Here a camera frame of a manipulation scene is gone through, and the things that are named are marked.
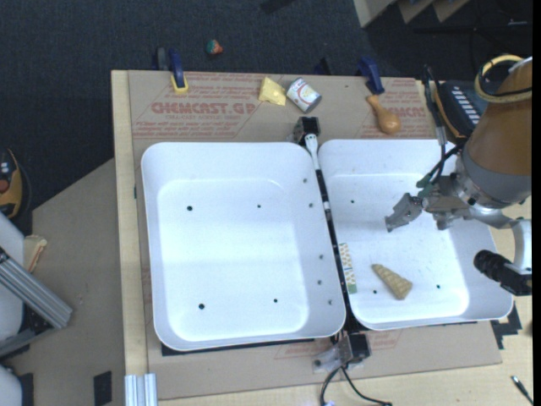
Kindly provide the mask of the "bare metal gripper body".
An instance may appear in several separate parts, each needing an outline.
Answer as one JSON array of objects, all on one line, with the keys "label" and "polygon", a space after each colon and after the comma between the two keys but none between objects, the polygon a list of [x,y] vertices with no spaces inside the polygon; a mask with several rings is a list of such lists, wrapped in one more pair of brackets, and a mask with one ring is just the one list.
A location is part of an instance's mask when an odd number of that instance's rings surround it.
[{"label": "bare metal gripper body", "polygon": [[434,220],[473,219],[473,207],[481,197],[481,189],[466,172],[440,176],[421,191],[423,208]]}]

